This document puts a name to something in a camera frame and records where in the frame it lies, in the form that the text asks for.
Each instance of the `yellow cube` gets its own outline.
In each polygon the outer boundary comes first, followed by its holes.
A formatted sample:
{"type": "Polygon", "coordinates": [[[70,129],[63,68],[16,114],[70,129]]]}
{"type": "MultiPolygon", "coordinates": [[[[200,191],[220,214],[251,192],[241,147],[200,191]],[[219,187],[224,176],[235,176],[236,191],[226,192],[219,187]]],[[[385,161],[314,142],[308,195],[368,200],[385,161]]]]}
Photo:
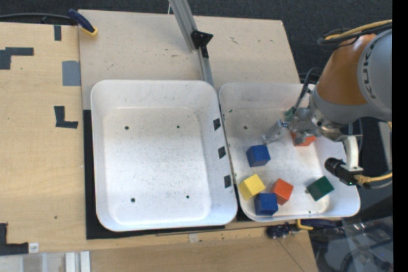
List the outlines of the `yellow cube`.
{"type": "Polygon", "coordinates": [[[259,194],[262,190],[265,190],[265,188],[265,185],[257,174],[248,177],[238,186],[239,191],[246,200],[259,194]]]}

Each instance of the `empty white tray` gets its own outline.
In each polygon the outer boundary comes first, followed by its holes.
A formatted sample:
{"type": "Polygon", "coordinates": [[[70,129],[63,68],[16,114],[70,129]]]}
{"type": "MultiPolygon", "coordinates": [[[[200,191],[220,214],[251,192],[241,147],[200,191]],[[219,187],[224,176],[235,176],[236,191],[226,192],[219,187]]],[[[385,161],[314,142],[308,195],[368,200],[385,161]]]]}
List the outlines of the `empty white tray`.
{"type": "Polygon", "coordinates": [[[103,80],[91,91],[96,213],[112,231],[224,225],[237,213],[215,89],[103,80]]]}
{"type": "MultiPolygon", "coordinates": [[[[288,83],[227,83],[220,90],[224,128],[231,154],[237,185],[256,173],[268,192],[281,178],[294,186],[289,201],[278,205],[272,216],[256,215],[254,198],[245,200],[238,192],[244,213],[255,221],[267,222],[300,218],[349,217],[360,209],[360,196],[355,186],[347,186],[324,168],[329,157],[346,160],[342,143],[317,138],[308,147],[295,147],[289,132],[267,145],[271,160],[261,167],[250,167],[246,151],[261,145],[262,135],[284,111],[295,105],[301,84],[288,83]],[[306,193],[306,186],[326,176],[334,190],[315,201],[306,193]]],[[[302,106],[307,106],[307,98],[302,106]]]]}

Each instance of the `green cube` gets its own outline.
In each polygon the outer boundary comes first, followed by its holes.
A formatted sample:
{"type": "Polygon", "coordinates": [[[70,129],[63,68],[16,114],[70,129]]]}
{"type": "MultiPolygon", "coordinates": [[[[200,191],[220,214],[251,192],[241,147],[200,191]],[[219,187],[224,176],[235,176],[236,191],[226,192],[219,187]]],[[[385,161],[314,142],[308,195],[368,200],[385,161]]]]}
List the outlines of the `green cube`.
{"type": "Polygon", "coordinates": [[[334,190],[334,187],[328,181],[327,177],[323,176],[307,186],[306,189],[313,199],[317,201],[334,190]]]}

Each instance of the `wooden table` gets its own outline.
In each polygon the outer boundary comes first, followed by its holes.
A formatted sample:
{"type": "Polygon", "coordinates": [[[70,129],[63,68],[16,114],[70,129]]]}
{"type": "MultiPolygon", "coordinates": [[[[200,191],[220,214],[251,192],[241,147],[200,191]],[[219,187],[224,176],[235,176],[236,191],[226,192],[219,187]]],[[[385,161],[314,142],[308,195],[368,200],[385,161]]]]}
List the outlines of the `wooden table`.
{"type": "MultiPolygon", "coordinates": [[[[82,113],[89,108],[92,85],[101,78],[195,80],[201,75],[172,15],[81,12],[98,28],[95,38],[77,26],[62,25],[58,40],[53,25],[0,24],[0,50],[34,51],[12,55],[10,69],[0,69],[0,222],[8,223],[7,242],[37,243],[40,252],[92,251],[92,268],[108,265],[111,255],[131,260],[130,248],[138,248],[139,261],[172,253],[176,262],[183,253],[195,253],[199,261],[212,255],[208,251],[234,257],[252,244],[267,248],[265,260],[272,255],[281,271],[288,260],[299,271],[316,271],[307,233],[269,240],[265,226],[273,223],[232,221],[224,230],[194,234],[195,244],[189,233],[86,239],[82,113]],[[81,86],[63,84],[62,63],[69,61],[80,62],[81,86]],[[77,128],[56,127],[55,106],[65,107],[65,120],[78,122],[77,128]],[[217,247],[220,252],[209,250],[217,247]]],[[[217,90],[226,82],[299,82],[281,21],[195,19],[201,31],[214,34],[208,51],[217,90]]],[[[193,257],[186,259],[197,265],[193,257]]]]}

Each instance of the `blue cube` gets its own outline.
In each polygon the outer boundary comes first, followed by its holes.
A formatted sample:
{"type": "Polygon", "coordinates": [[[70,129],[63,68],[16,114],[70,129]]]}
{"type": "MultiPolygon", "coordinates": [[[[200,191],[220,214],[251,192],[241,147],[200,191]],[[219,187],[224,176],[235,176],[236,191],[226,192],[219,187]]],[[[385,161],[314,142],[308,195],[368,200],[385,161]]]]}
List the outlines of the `blue cube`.
{"type": "Polygon", "coordinates": [[[264,166],[269,160],[269,151],[265,145],[254,145],[247,151],[247,158],[251,167],[264,166]]]}
{"type": "Polygon", "coordinates": [[[278,210],[275,193],[260,193],[255,197],[256,215],[273,215],[278,210]]]}

